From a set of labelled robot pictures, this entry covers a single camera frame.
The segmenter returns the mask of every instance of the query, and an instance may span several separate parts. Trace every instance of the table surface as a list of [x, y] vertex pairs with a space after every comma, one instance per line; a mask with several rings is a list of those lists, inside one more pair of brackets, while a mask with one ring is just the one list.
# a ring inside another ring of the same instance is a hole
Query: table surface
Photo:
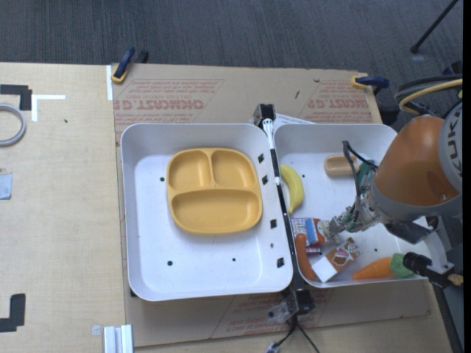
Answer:
[[[0, 148], [0, 174], [13, 174], [0, 201], [0, 318], [26, 294], [25, 325], [0, 333], [6, 352], [101, 352], [97, 326], [126, 323], [113, 103], [105, 65], [0, 63], [0, 84], [28, 85], [38, 120], [25, 112], [24, 138]], [[0, 101], [14, 103], [11, 96]], [[14, 126], [5, 114], [2, 126]], [[308, 331], [320, 352], [451, 352], [429, 284], [427, 315]], [[203, 340], [140, 352], [263, 352], [270, 335]], [[313, 352], [296, 331], [283, 352]]]

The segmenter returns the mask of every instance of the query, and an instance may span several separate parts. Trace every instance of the metal ring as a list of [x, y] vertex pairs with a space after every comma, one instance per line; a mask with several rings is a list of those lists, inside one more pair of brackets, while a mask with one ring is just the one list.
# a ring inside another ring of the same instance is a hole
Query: metal ring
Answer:
[[0, 140], [0, 146], [11, 146], [16, 144], [23, 137], [24, 132], [26, 131], [26, 120], [20, 110], [8, 104], [0, 104], [0, 111], [7, 111], [16, 115], [21, 122], [20, 130], [15, 136], [6, 140]]

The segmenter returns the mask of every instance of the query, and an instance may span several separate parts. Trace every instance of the toy banana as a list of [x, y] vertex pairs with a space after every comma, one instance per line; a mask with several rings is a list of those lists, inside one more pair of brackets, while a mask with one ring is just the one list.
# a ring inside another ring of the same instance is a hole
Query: toy banana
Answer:
[[288, 165], [280, 165], [281, 178], [286, 182], [289, 189], [289, 208], [291, 215], [304, 200], [304, 187], [298, 173]]

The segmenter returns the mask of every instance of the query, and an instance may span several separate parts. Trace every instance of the white connector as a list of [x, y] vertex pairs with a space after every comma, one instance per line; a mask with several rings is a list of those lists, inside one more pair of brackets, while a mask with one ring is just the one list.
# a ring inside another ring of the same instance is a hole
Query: white connector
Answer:
[[275, 346], [275, 342], [272, 341], [265, 349], [263, 353], [278, 353], [280, 351], [280, 346]]

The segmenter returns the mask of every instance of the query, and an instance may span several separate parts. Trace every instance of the toy sausage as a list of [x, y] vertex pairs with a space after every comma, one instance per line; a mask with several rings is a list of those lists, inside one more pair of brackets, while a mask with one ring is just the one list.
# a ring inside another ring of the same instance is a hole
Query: toy sausage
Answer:
[[294, 246], [296, 247], [297, 262], [300, 265], [301, 273], [306, 279], [316, 279], [316, 274], [311, 268], [308, 254], [306, 253], [306, 235], [302, 233], [296, 235]]

